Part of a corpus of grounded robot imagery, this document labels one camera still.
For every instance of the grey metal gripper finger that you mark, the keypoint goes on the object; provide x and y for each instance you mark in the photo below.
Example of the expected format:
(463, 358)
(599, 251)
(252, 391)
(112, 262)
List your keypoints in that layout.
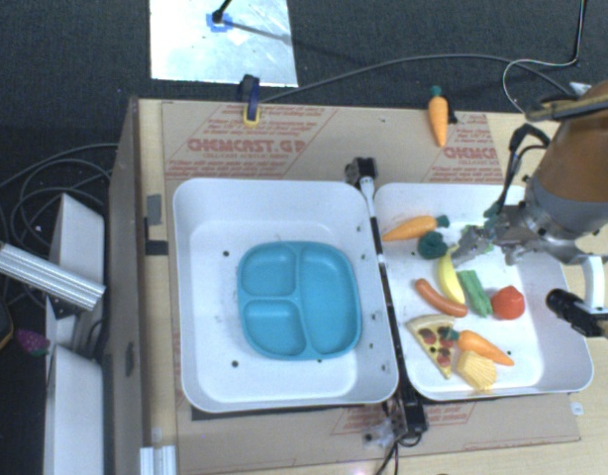
(475, 234)
(465, 255)

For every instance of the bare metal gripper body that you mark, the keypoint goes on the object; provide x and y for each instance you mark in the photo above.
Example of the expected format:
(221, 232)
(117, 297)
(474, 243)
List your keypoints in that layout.
(527, 238)

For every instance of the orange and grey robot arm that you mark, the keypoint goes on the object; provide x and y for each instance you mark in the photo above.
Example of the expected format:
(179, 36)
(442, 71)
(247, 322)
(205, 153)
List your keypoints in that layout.
(576, 166)

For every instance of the yellow banana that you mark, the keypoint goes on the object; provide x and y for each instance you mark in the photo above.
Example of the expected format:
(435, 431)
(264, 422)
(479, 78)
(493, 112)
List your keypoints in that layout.
(450, 280)

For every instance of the green broccoli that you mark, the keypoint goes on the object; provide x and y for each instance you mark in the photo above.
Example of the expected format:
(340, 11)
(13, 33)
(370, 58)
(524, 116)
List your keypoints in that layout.
(430, 245)

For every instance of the green bean bundle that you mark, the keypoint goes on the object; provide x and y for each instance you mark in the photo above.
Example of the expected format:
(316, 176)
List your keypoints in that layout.
(475, 292)

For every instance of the orange sausage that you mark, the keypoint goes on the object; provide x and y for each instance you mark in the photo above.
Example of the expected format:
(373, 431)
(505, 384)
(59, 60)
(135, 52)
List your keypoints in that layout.
(440, 300)

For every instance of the orange carrot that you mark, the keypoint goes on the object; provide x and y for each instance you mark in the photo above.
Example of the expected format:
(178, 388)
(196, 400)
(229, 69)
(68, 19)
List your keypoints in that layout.
(438, 117)
(413, 228)
(482, 347)

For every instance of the red tomato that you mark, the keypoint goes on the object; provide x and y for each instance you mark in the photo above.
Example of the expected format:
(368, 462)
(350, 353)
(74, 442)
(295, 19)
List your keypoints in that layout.
(508, 304)

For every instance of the thin black and white rod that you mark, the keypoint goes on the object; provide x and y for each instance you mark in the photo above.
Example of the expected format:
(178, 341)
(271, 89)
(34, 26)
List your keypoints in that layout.
(378, 245)

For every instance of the pizza slice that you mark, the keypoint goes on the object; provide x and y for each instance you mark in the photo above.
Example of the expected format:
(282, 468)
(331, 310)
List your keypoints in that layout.
(430, 337)

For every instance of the yellow ridged crisp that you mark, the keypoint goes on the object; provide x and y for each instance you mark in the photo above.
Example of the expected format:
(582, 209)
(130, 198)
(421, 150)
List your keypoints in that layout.
(477, 371)

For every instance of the white plastic tray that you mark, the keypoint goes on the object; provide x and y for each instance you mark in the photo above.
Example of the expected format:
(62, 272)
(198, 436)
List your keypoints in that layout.
(541, 354)
(210, 364)

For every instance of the blue divided plate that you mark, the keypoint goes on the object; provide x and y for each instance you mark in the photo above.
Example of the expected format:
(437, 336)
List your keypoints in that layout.
(304, 305)

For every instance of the brown cardboard board red print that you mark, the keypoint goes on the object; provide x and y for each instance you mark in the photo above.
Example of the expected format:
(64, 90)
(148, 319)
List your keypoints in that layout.
(284, 141)

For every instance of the purple grapes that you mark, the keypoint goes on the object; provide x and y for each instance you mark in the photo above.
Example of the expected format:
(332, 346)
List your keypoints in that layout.
(32, 342)

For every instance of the black cylinder on white bracket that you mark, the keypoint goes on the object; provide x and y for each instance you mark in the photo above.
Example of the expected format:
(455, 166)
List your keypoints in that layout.
(574, 307)

